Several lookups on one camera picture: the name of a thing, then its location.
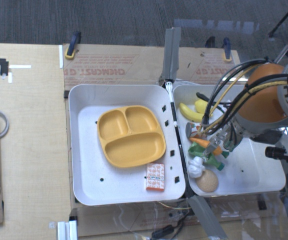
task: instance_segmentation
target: brown round object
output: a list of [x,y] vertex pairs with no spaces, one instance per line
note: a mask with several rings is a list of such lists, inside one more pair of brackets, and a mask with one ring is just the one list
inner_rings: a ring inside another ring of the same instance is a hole
[[213,171],[206,169],[196,179],[196,184],[204,192],[214,192],[218,187],[218,177]]

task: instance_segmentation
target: dark gray carpet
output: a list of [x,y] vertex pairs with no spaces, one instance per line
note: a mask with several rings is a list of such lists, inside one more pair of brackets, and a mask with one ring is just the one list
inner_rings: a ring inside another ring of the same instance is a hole
[[288,42],[288,0],[0,0],[0,43],[62,44],[74,31],[83,44],[164,46],[165,29],[182,27],[182,47],[215,36],[241,60],[274,59]]

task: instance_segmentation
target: beige tabletop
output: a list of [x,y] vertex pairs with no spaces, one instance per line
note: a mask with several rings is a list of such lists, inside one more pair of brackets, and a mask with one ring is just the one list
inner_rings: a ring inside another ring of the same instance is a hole
[[[72,210],[64,73],[59,53],[58,45],[0,44],[0,58],[7,59],[10,66],[31,66],[11,69],[12,83],[0,76],[0,110],[10,122],[9,132],[0,140],[5,204],[0,240],[55,240],[57,222],[68,221]],[[287,214],[277,199],[276,195],[267,197],[272,200],[269,214],[262,216],[261,211],[251,210],[245,211],[250,216],[221,222],[228,237],[288,239]],[[138,236],[128,232],[85,239]],[[185,227],[179,239],[208,238],[197,224]]]

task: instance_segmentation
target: silver ring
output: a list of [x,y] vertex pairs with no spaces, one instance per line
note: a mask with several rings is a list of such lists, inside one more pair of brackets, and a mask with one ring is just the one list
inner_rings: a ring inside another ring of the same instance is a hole
[[9,129],[9,121],[8,121],[6,115],[5,115],[3,112],[1,112],[1,111],[0,111],[0,117],[1,117],[3,120],[5,120],[5,122],[6,122],[5,129],[0,133],[0,139],[1,139],[1,138],[2,138],[3,136],[5,136],[6,133],[8,132],[8,129]]

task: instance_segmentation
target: carrot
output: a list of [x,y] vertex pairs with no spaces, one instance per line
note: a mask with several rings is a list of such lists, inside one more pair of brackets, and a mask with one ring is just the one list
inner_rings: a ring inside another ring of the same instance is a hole
[[[202,138],[195,138],[195,137],[190,137],[189,140],[191,142],[196,142],[197,144],[201,145],[203,148],[206,148],[209,144],[208,140],[202,139]],[[223,150],[220,148],[220,146],[218,146],[212,153],[215,156],[218,156],[220,154],[222,154]]]

